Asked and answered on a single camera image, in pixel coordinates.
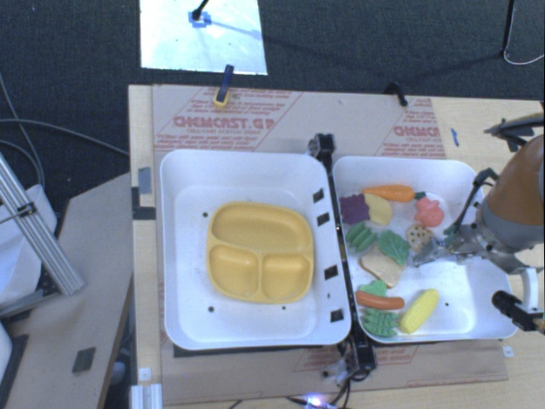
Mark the green broccoli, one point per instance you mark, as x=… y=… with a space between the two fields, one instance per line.
x=374 y=289

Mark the green lettuce leaf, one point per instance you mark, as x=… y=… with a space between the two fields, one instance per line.
x=394 y=247

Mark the purple grapes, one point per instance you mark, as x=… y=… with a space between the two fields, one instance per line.
x=352 y=209

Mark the orange sausage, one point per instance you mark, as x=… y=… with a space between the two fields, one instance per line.
x=379 y=301

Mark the green ribbed pea pod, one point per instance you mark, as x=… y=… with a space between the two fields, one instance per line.
x=360 y=237

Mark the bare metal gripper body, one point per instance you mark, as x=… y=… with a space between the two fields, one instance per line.
x=477 y=245

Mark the bread slice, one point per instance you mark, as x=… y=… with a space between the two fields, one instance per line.
x=383 y=269

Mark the yellow corn cob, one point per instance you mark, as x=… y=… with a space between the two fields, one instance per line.
x=419 y=311

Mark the white plastic tray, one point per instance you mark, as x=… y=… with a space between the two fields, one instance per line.
x=455 y=296
x=191 y=249

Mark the pink toy fruit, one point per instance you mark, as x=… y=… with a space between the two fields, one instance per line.
x=429 y=213

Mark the orange carrot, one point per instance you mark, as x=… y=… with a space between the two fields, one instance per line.
x=391 y=192

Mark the chocolate chip biscuit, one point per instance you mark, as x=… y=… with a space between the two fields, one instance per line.
x=417 y=237

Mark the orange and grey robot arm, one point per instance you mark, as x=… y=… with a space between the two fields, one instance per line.
x=521 y=186

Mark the black cylinder on white bracket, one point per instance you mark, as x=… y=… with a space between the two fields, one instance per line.
x=511 y=307

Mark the thin black rod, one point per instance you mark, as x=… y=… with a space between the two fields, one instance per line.
x=344 y=249

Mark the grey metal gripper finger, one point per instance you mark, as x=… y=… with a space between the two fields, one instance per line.
x=435 y=244
x=426 y=258

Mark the green ribbed leafy vegetable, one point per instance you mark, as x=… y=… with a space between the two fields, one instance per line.
x=380 y=323

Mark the brown cardboard board red print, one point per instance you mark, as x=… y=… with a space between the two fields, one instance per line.
x=340 y=113

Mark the yellow divided plate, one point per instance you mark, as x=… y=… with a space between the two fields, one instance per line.
x=259 y=249

